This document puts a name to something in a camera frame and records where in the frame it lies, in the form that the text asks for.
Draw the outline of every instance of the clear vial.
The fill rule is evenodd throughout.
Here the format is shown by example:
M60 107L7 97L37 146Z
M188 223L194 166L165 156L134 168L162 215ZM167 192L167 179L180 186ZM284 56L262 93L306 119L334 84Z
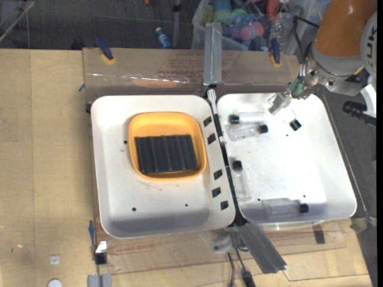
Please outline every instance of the clear vial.
M263 204L269 218L294 218L309 211L306 203L300 204L288 198L264 200Z
M233 162L233 182L238 201L248 201L251 199L245 170L242 162L236 160Z
M231 141L257 136L268 132L268 126L265 124L245 124L241 126L230 126L229 138Z
M229 116L230 124L264 124L265 112L240 112Z

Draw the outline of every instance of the wooden surface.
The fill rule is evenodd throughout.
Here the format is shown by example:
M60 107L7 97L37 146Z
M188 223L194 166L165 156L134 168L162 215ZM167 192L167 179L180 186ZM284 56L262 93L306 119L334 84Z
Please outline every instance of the wooden surface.
M79 51L0 50L0 286L46 286L56 277L81 287L98 271L83 82ZM245 265L257 286L371 286L347 226L336 249L283 255L284 272L261 274L251 259ZM50 255L60 263L51 265ZM230 271L216 262L114 274L113 287L227 286Z

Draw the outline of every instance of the plastic storage bin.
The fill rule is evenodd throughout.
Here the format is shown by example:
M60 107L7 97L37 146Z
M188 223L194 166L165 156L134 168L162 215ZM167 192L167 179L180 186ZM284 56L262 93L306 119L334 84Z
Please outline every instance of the plastic storage bin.
M331 0L288 0L288 6L291 8L295 5L300 5L303 8L302 17L312 21L313 23L320 24L326 8ZM198 9L193 17L193 43L192 49L202 49L205 40L205 27L201 25L205 16L206 6L209 5L210 0L201 0ZM306 29L309 26L305 23L298 22L297 33L300 39L303 38ZM294 36L291 34L285 43L284 53L294 54L297 44ZM247 51L248 47L236 42L233 39L222 37L223 50L242 50Z

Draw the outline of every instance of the blue bottle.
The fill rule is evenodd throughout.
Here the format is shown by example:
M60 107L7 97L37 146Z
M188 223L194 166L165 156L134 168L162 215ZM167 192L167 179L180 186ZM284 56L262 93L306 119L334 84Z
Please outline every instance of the blue bottle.
M170 43L168 36L162 31L162 28L157 28L156 32L158 35L158 40L160 41L160 43L162 45L162 48L171 49L172 44Z

